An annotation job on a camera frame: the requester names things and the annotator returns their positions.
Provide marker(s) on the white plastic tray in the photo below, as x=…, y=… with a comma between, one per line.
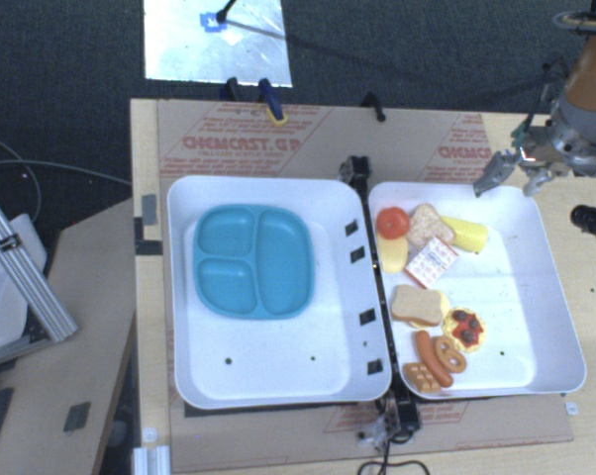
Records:
x=516, y=314
x=268, y=364

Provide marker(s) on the brown cardboard board red print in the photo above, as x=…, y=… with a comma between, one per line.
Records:
x=288, y=141

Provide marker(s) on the red tomato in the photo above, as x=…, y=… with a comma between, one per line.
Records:
x=392, y=222

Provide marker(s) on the bread sandwich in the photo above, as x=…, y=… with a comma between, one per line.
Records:
x=417, y=305

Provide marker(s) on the yellow cheese wedge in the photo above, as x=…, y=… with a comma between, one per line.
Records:
x=468, y=233

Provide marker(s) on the yellow potato chip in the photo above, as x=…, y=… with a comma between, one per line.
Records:
x=393, y=255

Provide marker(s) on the black cylinder on white bracket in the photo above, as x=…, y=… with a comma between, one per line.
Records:
x=594, y=221

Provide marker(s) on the thin black rod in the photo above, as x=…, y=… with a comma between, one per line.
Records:
x=377, y=275

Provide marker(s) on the blue divided plate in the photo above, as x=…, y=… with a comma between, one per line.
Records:
x=253, y=261

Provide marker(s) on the pizza slice with olives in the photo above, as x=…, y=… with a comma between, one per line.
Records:
x=466, y=328

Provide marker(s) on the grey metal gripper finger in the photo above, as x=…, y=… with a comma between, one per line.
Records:
x=492, y=171
x=536, y=181

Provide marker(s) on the orange sausage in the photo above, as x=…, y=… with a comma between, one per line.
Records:
x=431, y=356

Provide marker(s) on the brown pretzel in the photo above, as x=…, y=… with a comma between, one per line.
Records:
x=451, y=353

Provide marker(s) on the orange waffle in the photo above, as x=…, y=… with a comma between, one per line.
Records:
x=422, y=377

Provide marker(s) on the speckled cracker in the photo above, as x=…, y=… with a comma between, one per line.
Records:
x=427, y=225

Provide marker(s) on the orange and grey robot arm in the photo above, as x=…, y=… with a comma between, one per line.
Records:
x=587, y=87

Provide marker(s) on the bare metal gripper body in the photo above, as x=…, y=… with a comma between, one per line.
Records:
x=558, y=154

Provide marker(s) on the red and white packet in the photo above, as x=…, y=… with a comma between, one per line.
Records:
x=430, y=261

